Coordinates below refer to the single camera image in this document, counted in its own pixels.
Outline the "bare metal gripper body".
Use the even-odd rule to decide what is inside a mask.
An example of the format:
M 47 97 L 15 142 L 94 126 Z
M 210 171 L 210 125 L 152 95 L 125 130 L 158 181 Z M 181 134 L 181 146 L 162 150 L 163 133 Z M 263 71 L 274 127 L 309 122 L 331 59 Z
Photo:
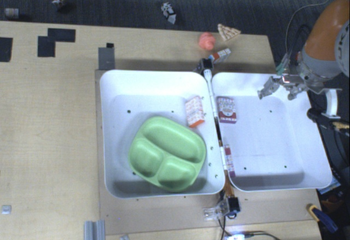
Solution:
M 316 94 L 322 93 L 326 83 L 326 78 L 321 77 L 316 74 L 290 74 L 283 73 L 281 75 L 282 83 L 281 85 L 287 90 L 287 86 L 302 84 L 304 86 L 304 91 L 312 91 Z

